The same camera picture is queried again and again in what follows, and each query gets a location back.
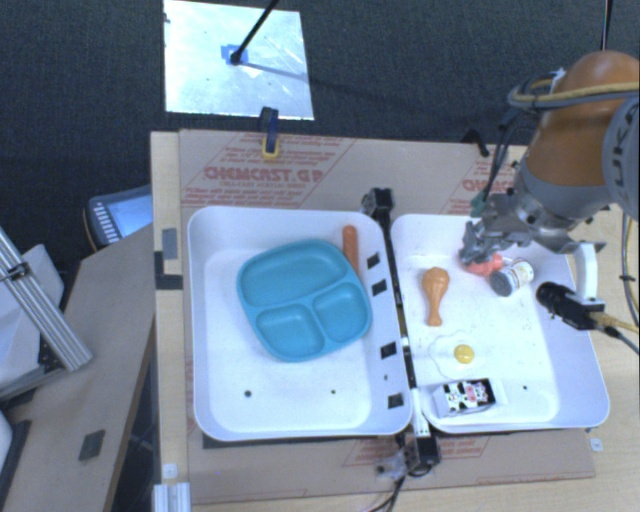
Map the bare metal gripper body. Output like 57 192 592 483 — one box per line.
478 191 579 253

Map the red orange toy food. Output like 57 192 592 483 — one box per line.
466 252 505 278

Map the small white can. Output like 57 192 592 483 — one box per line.
488 257 536 298

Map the orange chicken drumstick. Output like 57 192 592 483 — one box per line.
420 265 452 328

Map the thin black and white rod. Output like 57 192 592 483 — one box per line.
378 209 427 437

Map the white and yellow fried egg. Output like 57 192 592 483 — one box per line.
428 329 490 379

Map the white plastic tray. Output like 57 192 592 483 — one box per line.
186 205 414 443
390 213 612 435

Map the orange sausage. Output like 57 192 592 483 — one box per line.
341 224 361 275

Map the cow print carton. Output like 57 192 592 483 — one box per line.
431 378 510 419

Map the brown cardboard board red print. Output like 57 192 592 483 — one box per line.
177 128 597 507

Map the blue divided plate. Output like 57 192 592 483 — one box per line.
235 238 374 364

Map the black cylinder on white bracket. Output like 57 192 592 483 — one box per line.
535 241 607 332

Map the black block with thin wires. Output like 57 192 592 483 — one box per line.
361 187 397 218
397 433 442 478

